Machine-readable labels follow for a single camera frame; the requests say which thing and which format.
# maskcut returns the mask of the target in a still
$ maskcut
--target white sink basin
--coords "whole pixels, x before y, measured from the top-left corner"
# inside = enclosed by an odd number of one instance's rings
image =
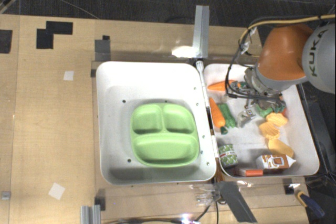
[[[184,63],[105,62],[97,69],[100,165],[105,180],[116,185],[198,182],[216,171],[209,123],[197,70]],[[131,145],[131,116],[149,103],[186,107],[196,122],[199,155],[180,167],[140,163]]]

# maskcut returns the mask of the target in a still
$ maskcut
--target orange toy food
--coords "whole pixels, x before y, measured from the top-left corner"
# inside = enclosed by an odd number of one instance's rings
[[[214,99],[209,98],[209,102],[210,102],[212,121],[214,122],[214,125],[216,127],[220,128],[220,132],[222,134],[226,134],[227,130],[224,127],[225,126],[225,119],[224,119],[219,107],[217,106]]]
[[[294,156],[293,149],[278,139],[269,140],[268,149],[272,154],[286,154],[291,158]]]
[[[282,113],[281,113],[282,116],[284,116],[284,117],[286,116],[286,111],[287,111],[287,108],[284,108],[284,110],[283,110]]]
[[[259,125],[259,129],[262,133],[262,135],[267,139],[276,139],[280,136],[280,130],[275,128],[274,125],[271,122],[264,122],[261,125]]]
[[[288,119],[281,113],[270,113],[266,116],[266,120],[273,123],[277,127],[281,127],[288,122]]]
[[[217,82],[215,84],[209,85],[208,90],[225,92],[225,81],[221,81],[221,82]]]

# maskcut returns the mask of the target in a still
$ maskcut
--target white tray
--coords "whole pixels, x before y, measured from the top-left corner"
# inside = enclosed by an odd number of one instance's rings
[[[224,81],[229,65],[212,64],[204,69],[204,79],[207,85]],[[243,81],[246,68],[233,65],[230,71],[229,79]],[[294,150],[294,159],[296,163],[291,168],[281,174],[265,176],[307,176],[315,174],[319,169],[319,159],[316,148],[308,127],[307,119],[301,104],[301,100],[296,86],[282,92],[283,99],[287,105],[286,117],[288,123],[280,128],[280,140],[291,146]],[[218,91],[207,91],[208,97],[212,97],[217,103],[220,103],[223,93]],[[244,109],[246,100],[229,99],[227,104],[233,117],[237,118],[239,112]],[[252,108],[257,115],[255,119],[247,123],[243,128],[230,128],[226,135],[221,135],[215,128],[215,134],[218,146],[224,144],[233,144],[237,153],[239,162],[238,167],[256,168],[255,159],[262,154],[269,154],[267,140],[260,134],[258,125],[265,121]],[[230,176],[232,170],[228,169],[226,173]]]
[[[216,172],[204,96],[197,70],[184,63],[105,62],[97,69],[101,172],[111,184],[194,182]],[[130,122],[142,104],[183,105],[194,115],[200,149],[185,166],[155,168],[140,163],[131,146]]]

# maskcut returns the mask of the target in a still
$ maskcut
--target white paper square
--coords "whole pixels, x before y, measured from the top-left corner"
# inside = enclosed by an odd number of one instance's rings
[[[73,80],[74,71],[65,71],[63,80]]]
[[[61,200],[63,192],[65,191],[65,187],[54,183],[49,191],[49,195],[57,200]]]

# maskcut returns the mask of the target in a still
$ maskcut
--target yellow food toy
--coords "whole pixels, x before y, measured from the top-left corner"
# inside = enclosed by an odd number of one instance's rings
[[[270,113],[266,116],[266,120],[277,127],[284,126],[288,122],[288,119],[281,113]]]
[[[278,139],[269,140],[268,149],[272,152],[272,154],[286,154],[291,158],[294,156],[293,149]]]
[[[267,139],[277,139],[280,136],[280,130],[276,128],[271,122],[264,122],[259,125],[262,135]]]

